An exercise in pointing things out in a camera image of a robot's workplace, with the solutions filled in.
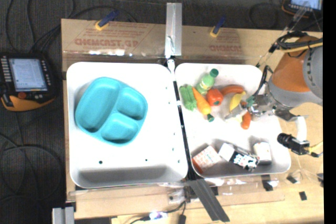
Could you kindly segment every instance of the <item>turquoise plate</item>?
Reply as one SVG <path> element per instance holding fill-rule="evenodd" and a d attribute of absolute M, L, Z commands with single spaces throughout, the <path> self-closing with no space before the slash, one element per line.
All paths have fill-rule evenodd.
<path fill-rule="evenodd" d="M 112 145 L 126 145 L 139 133 L 147 101 L 125 83 L 101 77 L 86 89 L 75 110 L 75 122 L 85 133 Z"/>

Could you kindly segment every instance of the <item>green vegetable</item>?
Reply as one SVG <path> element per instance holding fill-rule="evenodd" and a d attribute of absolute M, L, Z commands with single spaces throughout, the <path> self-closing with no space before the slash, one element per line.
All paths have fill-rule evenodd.
<path fill-rule="evenodd" d="M 190 85 L 181 86 L 180 94 L 185 108 L 194 111 L 197 108 L 197 101 L 194 97 L 193 88 Z"/>

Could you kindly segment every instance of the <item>plastic bottle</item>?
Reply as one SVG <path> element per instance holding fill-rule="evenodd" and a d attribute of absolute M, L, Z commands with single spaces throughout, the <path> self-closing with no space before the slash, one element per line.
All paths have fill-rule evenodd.
<path fill-rule="evenodd" d="M 218 70 L 217 69 L 211 69 L 209 74 L 204 75 L 201 78 L 201 81 L 196 85 L 195 89 L 200 94 L 206 94 L 208 90 L 211 89 L 211 87 L 215 83 L 215 78 L 218 76 Z"/>

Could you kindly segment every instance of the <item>wooden surface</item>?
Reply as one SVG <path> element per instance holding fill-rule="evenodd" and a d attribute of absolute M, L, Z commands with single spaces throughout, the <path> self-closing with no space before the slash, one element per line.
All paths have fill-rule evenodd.
<path fill-rule="evenodd" d="M 270 44 L 281 34 L 280 31 L 248 29 L 237 29 L 237 32 L 244 50 L 252 49 L 255 55 L 263 55 Z M 317 37 L 322 36 L 322 33 L 311 34 Z M 274 68 L 281 55 L 280 52 L 274 53 L 268 64 Z M 256 58 L 251 58 L 251 63 L 249 63 L 249 59 L 246 59 L 247 64 L 255 65 L 255 61 Z M 170 210 L 176 207 L 176 205 L 170 205 L 168 199 L 168 194 L 174 190 L 156 185 L 75 191 L 75 185 L 69 175 L 66 81 L 64 81 L 64 105 L 67 197 L 68 201 L 76 201 L 76 219 L 115 216 L 111 220 L 113 224 L 128 224 L 152 210 Z M 309 116 L 306 120 L 307 139 L 311 145 L 323 139 L 322 107 L 306 103 L 293 109 L 292 113 Z M 280 121 L 280 124 L 283 132 L 296 135 L 294 124 L 284 121 Z M 293 153 L 290 155 L 292 159 L 290 170 L 272 177 L 278 183 L 274 191 L 246 188 L 244 191 L 234 191 L 232 195 L 218 197 L 231 223 L 324 223 L 324 189 L 316 177 L 317 173 L 323 173 L 323 157 L 313 158 Z M 289 174 L 293 174 L 299 182 L 293 184 L 286 180 Z M 302 191 L 307 195 L 307 200 L 301 200 L 299 193 Z M 155 220 L 153 223 L 177 223 L 181 212 L 182 210 L 171 213 L 168 218 Z M 185 215 L 187 216 L 186 223 L 214 223 L 199 201 L 187 204 Z"/>

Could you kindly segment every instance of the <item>white tray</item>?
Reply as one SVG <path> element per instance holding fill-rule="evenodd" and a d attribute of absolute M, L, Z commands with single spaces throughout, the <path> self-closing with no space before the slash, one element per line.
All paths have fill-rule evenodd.
<path fill-rule="evenodd" d="M 230 84 L 242 85 L 246 96 L 252 95 L 258 88 L 261 71 L 249 65 L 207 65 L 201 63 L 183 63 L 175 69 L 178 87 L 189 84 L 195 86 L 202 75 L 216 68 L 219 75 L 214 88 L 223 88 Z M 262 175 L 284 173 L 290 168 L 291 159 L 288 149 L 277 142 L 277 136 L 282 132 L 278 119 L 268 116 L 257 122 L 251 122 L 250 128 L 243 130 L 235 120 L 225 122 L 223 117 L 229 113 L 229 102 L 233 94 L 227 95 L 219 107 L 213 107 L 213 122 L 208 122 L 198 111 L 189 111 L 182 106 L 185 130 L 191 157 L 194 157 L 208 145 L 217 152 L 224 142 L 229 142 L 253 152 L 253 144 L 266 141 L 270 145 L 272 164 L 258 165 L 253 172 L 240 166 L 221 160 L 206 170 L 202 177 L 232 177 L 243 175 Z"/>
<path fill-rule="evenodd" d="M 96 78 L 110 77 L 139 91 L 148 112 L 136 138 L 112 146 L 81 131 L 74 113 Z M 187 173 L 180 117 L 171 74 L 162 65 L 75 63 L 67 71 L 70 176 L 82 188 L 178 182 Z"/>

